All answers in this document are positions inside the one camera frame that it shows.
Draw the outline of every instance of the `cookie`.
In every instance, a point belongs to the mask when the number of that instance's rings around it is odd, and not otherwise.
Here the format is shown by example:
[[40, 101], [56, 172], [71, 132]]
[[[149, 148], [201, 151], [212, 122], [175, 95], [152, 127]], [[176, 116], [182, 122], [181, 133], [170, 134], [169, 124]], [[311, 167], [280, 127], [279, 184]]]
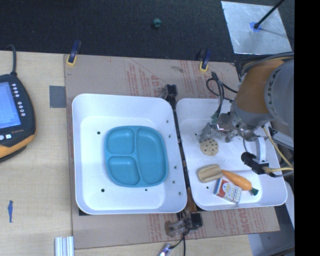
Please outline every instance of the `cookie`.
[[219, 152], [219, 145], [213, 138], [207, 138], [200, 144], [201, 151], [208, 156], [215, 156]]

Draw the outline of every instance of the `blue divided plate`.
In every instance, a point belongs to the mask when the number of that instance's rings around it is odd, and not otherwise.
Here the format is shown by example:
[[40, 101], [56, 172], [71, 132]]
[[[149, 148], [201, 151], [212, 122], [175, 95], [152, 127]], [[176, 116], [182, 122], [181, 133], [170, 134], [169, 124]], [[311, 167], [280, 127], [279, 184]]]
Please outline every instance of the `blue divided plate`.
[[151, 187], [168, 175], [165, 143], [158, 131], [147, 126], [119, 126], [104, 140], [106, 169], [116, 184]]

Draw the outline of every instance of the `cardboard sheet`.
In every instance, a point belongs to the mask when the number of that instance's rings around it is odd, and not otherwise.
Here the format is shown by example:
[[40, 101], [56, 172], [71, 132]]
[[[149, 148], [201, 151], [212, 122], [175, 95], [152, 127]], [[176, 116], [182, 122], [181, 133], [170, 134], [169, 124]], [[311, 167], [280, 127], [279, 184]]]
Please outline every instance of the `cardboard sheet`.
[[[209, 62], [208, 71], [199, 71], [199, 61], [145, 59], [78, 55], [74, 66], [64, 56], [66, 110], [69, 145], [69, 170], [72, 228], [75, 249], [177, 241], [165, 232], [165, 222], [176, 222], [175, 213], [87, 215], [77, 206], [73, 156], [72, 101], [82, 93], [159, 97], [165, 85], [176, 85], [177, 100], [216, 98], [206, 88], [211, 71], [229, 87], [237, 90], [236, 68], [231, 63]], [[217, 90], [215, 82], [210, 84]], [[225, 97], [233, 98], [226, 91]], [[278, 231], [274, 207], [201, 211], [203, 226], [186, 239], [235, 236]]]

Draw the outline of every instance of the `device screen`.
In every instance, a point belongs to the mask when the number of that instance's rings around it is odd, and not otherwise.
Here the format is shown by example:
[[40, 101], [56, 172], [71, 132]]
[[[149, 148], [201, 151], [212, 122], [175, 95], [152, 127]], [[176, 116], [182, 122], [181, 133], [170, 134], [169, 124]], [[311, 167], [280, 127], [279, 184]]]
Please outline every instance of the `device screen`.
[[21, 125], [10, 84], [0, 82], [0, 129]]

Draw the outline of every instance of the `metal rod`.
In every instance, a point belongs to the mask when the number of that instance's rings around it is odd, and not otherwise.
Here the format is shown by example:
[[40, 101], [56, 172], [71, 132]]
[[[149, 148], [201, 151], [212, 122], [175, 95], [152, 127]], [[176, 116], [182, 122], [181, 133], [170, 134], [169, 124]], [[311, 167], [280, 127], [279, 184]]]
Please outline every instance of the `metal rod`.
[[285, 0], [280, 0], [259, 22], [253, 25], [255, 29], [275, 10], [277, 9]]

